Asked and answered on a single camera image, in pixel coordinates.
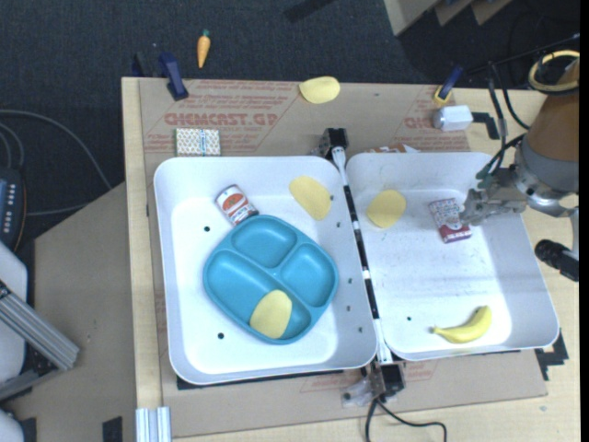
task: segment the black wire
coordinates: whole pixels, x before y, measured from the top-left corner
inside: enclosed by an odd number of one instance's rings
[[[547,44],[547,45],[542,46],[540,48],[536,48],[536,49],[532,49],[530,51],[522,52],[517,55],[512,55],[512,56],[507,57],[505,59],[501,59],[500,61],[494,61],[493,64],[495,64],[495,65],[507,64],[507,63],[510,63],[511,61],[515,61],[517,59],[521,59],[522,57],[526,57],[527,55],[534,55],[534,54],[542,53],[542,52],[545,52],[549,49],[559,47],[559,46],[562,46],[565,44],[569,44],[571,42],[579,40],[580,38],[581,38],[581,33],[574,33],[572,36],[570,36],[570,38],[567,38],[566,40],[552,42],[551,44]],[[488,69],[489,64],[490,63],[487,62],[485,65],[479,65],[477,67],[472,67],[472,68],[465,71],[465,75],[472,76],[474,74],[477,74],[478,72]]]
[[[23,146],[22,141],[17,136],[17,134],[8,126],[6,126],[3,122],[0,122],[0,128],[9,133],[12,136],[12,138],[16,141],[18,145],[18,153],[20,154],[20,160],[18,161],[18,169],[22,169],[22,167],[25,164],[25,147]]]
[[[489,95],[491,95],[491,101],[493,102],[493,107],[495,107],[495,112],[497,113],[497,119],[499,121],[500,126],[500,135],[501,135],[501,150],[497,153],[497,162],[495,167],[491,173],[491,175],[497,171],[497,169],[503,163],[503,158],[505,155],[505,118],[503,118],[503,111],[501,109],[501,105],[499,104],[499,100],[497,99],[497,94],[495,93],[495,83],[493,80],[493,72],[492,72],[492,64],[489,66]]]
[[[509,36],[507,38],[507,52],[508,54],[513,54],[514,50],[514,34],[515,34],[515,30],[518,29],[519,25],[520,25],[520,21],[524,20],[527,17],[534,17],[535,15],[532,12],[524,12],[524,13],[520,13],[518,15],[518,17],[515,19],[514,24],[511,26],[510,30],[509,30]],[[516,61],[511,61],[509,63],[506,64],[507,66],[507,71],[509,73],[509,80],[511,81],[511,84],[513,87],[519,87],[519,86],[527,86],[527,71],[523,70],[523,75],[519,76],[518,79],[516,80],[515,74],[514,74],[514,63],[518,62],[521,63],[521,61],[516,60]]]
[[[444,424],[442,423],[438,423],[437,421],[435,422],[431,422],[431,423],[411,423],[409,421],[405,421],[404,419],[401,419],[400,417],[398,417],[396,414],[394,414],[393,412],[391,412],[381,401],[380,401],[380,397],[376,397],[372,400],[372,402],[370,403],[370,407],[368,408],[368,415],[366,416],[366,425],[364,427],[364,432],[365,432],[365,436],[366,436],[366,442],[370,442],[370,422],[372,421],[372,417],[375,414],[375,409],[376,406],[380,406],[380,408],[385,411],[385,413],[387,413],[389,416],[393,417],[394,419],[396,419],[397,421],[399,421],[402,424],[405,425],[409,425],[410,427],[429,427],[432,425],[438,425],[440,427],[442,427],[442,430],[444,431],[444,442],[447,441],[448,438],[448,431],[445,427]]]
[[[372,416],[375,414],[377,399],[378,398],[374,398],[372,400],[372,402],[370,403],[370,407],[368,408],[368,415],[366,415],[366,425],[364,426],[366,442],[370,442],[370,422],[372,421]]]
[[[70,213],[72,211],[81,210],[88,206],[88,203],[76,204],[74,206],[66,206],[65,208],[56,208],[46,211],[31,211],[27,212],[27,216],[48,216],[48,215],[61,215],[63,213]]]
[[[12,167],[12,152],[10,152],[10,144],[6,139],[6,136],[2,133],[0,133],[0,140],[6,149],[6,167],[10,169]]]
[[[497,161],[497,159],[499,158],[499,156],[501,155],[502,152],[504,152],[505,150],[509,149],[510,147],[514,147],[515,145],[518,145],[522,139],[524,139],[525,134],[520,134],[519,136],[515,137],[514,139],[512,139],[509,143],[507,143],[505,145],[505,148],[502,148],[502,150],[498,151],[492,158],[491,160],[487,163],[486,169],[490,169],[491,166]]]
[[[95,157],[92,155],[90,150],[87,148],[87,146],[82,142],[82,140],[77,135],[75,135],[69,128],[67,128],[66,126],[64,126],[60,122],[57,122],[56,120],[53,120],[52,118],[49,118],[47,116],[43,116],[41,114],[33,113],[30,111],[24,111],[24,110],[4,110],[4,109],[1,109],[0,116],[30,118],[32,120],[46,122],[46,123],[58,128],[58,129],[61,129],[64,133],[66,133],[70,137],[72,137],[72,139],[74,139],[78,143],[78,145],[82,148],[82,150],[84,150],[84,152],[87,154],[88,158],[90,159],[90,162],[92,162],[92,165],[95,167],[98,175],[100,176],[100,178],[102,179],[104,184],[107,186],[107,189],[108,190],[112,189],[112,185],[110,185],[109,180],[107,179],[106,175],[104,174],[104,172],[100,168],[100,165],[98,164],[98,162],[96,161]]]
[[[515,111],[514,111],[514,107],[512,106],[512,102],[509,100],[509,95],[507,94],[507,89],[503,85],[503,81],[501,79],[501,75],[499,74],[499,70],[497,69],[497,66],[495,64],[491,64],[491,70],[493,71],[494,75],[497,77],[497,82],[499,82],[499,89],[503,93],[503,98],[505,99],[505,105],[507,105],[507,110],[509,110],[509,113],[512,115],[512,117],[517,122],[517,124],[519,124],[525,130],[529,131],[530,127],[527,124],[525,124],[519,118],[519,116],[517,116],[517,113],[515,113]]]

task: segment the toy banana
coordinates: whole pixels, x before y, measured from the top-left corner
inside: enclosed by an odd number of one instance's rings
[[[434,326],[432,332],[446,338],[451,343],[469,343],[482,337],[491,326],[491,308],[483,306],[478,308],[470,320],[462,326],[452,328],[439,328]]]

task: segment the tomato can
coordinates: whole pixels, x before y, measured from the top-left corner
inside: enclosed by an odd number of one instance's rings
[[[216,198],[216,203],[233,226],[260,212],[237,185],[229,185]]]

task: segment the carrot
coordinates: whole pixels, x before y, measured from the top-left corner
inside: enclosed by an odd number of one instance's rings
[[[209,37],[208,29],[205,29],[196,43],[196,56],[199,61],[199,69],[202,69],[210,48],[211,38]]]

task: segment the cable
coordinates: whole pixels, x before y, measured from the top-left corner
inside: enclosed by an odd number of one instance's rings
[[[107,186],[107,188],[109,190],[112,189],[112,186],[110,185],[109,180],[107,179],[106,175],[104,174],[104,172],[100,168],[100,165],[98,164],[98,162],[96,161],[96,159],[94,158],[94,156],[92,155],[90,150],[86,147],[86,145],[82,142],[82,140],[79,137],[77,137],[68,128],[63,126],[60,122],[57,122],[55,120],[52,120],[51,118],[48,118],[46,116],[43,116],[43,115],[40,115],[37,113],[33,113],[30,111],[23,111],[23,110],[0,110],[0,116],[16,116],[16,117],[31,118],[33,120],[38,120],[38,121],[42,121],[42,122],[46,122],[48,124],[51,124],[51,125],[55,126],[56,128],[61,129],[65,133],[69,134],[80,145],[80,147],[82,147],[84,152],[86,152],[86,154],[90,158],[90,161],[92,162],[92,164],[96,168],[98,175],[100,176],[100,178],[102,179],[104,184]]]
[[[2,140],[2,144],[4,144],[6,149],[6,167],[10,169],[12,166],[12,152],[10,152],[10,144],[6,139],[6,136],[4,136],[2,133],[0,133],[0,139]]]
[[[503,111],[501,109],[501,105],[499,104],[499,100],[497,99],[497,94],[495,93],[495,83],[493,81],[491,67],[492,65],[489,66],[489,95],[491,95],[491,101],[493,103],[493,106],[495,107],[495,112],[497,113],[497,121],[499,123],[499,134],[501,137],[501,150],[497,153],[497,162],[491,172],[492,175],[503,163],[503,157],[505,154],[505,139],[507,136],[507,122],[503,117]]]
[[[485,165],[485,167],[480,170],[480,172],[477,174],[477,179],[483,179],[484,177],[486,177],[489,174],[489,171],[491,170],[491,167],[493,166],[493,164],[497,161],[497,159],[500,156],[502,156],[502,153],[504,153],[510,147],[514,147],[514,146],[518,145],[522,141],[522,139],[524,139],[524,137],[525,137],[525,134],[520,134],[519,136],[517,136],[514,139],[512,139],[509,143],[507,143],[505,145],[505,147],[502,147],[502,149],[499,150],[491,158],[491,160],[489,162],[487,162],[487,164]]]
[[[387,413],[389,416],[393,417],[394,419],[396,419],[397,421],[399,421],[402,424],[405,425],[409,425],[410,427],[429,427],[431,425],[438,425],[440,427],[442,427],[442,430],[444,431],[444,439],[443,441],[446,442],[447,438],[448,438],[448,431],[445,427],[444,424],[442,423],[438,423],[438,422],[431,422],[431,423],[411,423],[409,421],[405,421],[404,419],[401,419],[400,417],[398,417],[396,414],[392,413],[381,401],[380,401],[380,396],[377,396],[376,398],[374,398],[372,400],[372,402],[370,403],[370,407],[368,409],[368,415],[366,416],[366,425],[364,427],[364,433],[365,433],[365,438],[366,438],[366,442],[370,442],[370,422],[372,420],[373,415],[375,414],[375,409],[376,406],[380,406],[380,408]]]
[[[580,54],[576,51],[555,51],[548,53],[541,57],[534,65],[532,65],[527,81],[532,88],[547,95],[566,95],[572,93],[579,88],[579,80],[572,80],[571,82],[549,85],[544,83],[542,80],[538,80],[538,76],[541,75],[541,69],[544,67],[544,64],[548,62],[553,62],[560,58],[566,58],[575,61],[580,57]]]
[[[536,48],[536,49],[532,49],[530,51],[526,51],[526,52],[522,52],[519,53],[517,55],[512,55],[510,57],[507,57],[506,59],[501,59],[501,61],[495,61],[493,62],[495,65],[501,65],[501,64],[506,64],[506,63],[510,63],[511,61],[515,61],[517,59],[520,59],[522,57],[526,57],[527,55],[534,55],[534,54],[538,54],[539,52],[544,52],[548,49],[552,49],[556,46],[562,46],[564,44],[569,44],[571,42],[577,41],[581,38],[581,33],[574,33],[572,36],[570,36],[570,38],[567,38],[565,40],[561,40],[561,41],[556,41],[556,42],[552,42],[551,44],[547,44],[545,46]],[[485,70],[487,67],[489,67],[489,63],[486,63],[485,65],[479,65],[477,67],[473,67],[471,69],[468,69],[466,71],[466,75],[467,76],[472,76],[473,74],[476,74],[480,71]]]
[[[512,24],[510,30],[509,30],[509,36],[507,38],[507,42],[506,42],[506,46],[507,46],[507,53],[509,54],[513,54],[514,53],[514,35],[515,34],[521,34],[521,31],[516,31],[517,29],[519,29],[520,26],[520,22],[524,21],[525,18],[529,18],[529,17],[535,17],[536,15],[533,12],[523,12],[520,13],[517,18],[515,19],[514,23]],[[511,61],[510,63],[507,63],[507,72],[509,74],[509,80],[511,81],[511,85],[512,87],[521,87],[521,86],[525,86],[527,87],[527,71],[529,70],[529,64],[525,63],[525,71],[523,71],[523,73],[517,77],[515,77],[514,74],[514,62],[520,62],[519,60],[517,61]]]
[[[30,213],[27,213],[27,216],[60,215],[61,213],[69,213],[71,211],[80,210],[87,205],[88,205],[88,203],[83,203],[83,204],[77,204],[76,206],[67,206],[65,208],[59,208],[59,209],[55,209],[55,210],[31,211]]]
[[[512,102],[509,100],[509,95],[507,94],[507,89],[503,85],[503,81],[501,79],[501,75],[499,74],[499,70],[497,69],[497,66],[495,64],[491,64],[491,70],[493,71],[493,73],[497,77],[497,82],[499,82],[499,89],[503,93],[503,98],[505,99],[505,105],[507,105],[507,110],[509,110],[509,113],[512,115],[512,117],[517,122],[517,124],[519,124],[525,130],[529,131],[530,127],[527,124],[525,124],[519,118],[519,116],[517,116],[517,113],[515,113],[515,111],[514,111],[514,107],[512,106]]]
[[[18,169],[22,169],[22,166],[25,164],[25,147],[22,144],[22,141],[17,136],[17,134],[6,126],[3,122],[0,122],[0,128],[4,129],[7,133],[9,133],[13,139],[17,142],[18,145],[18,152],[20,154],[20,161],[18,162]]]

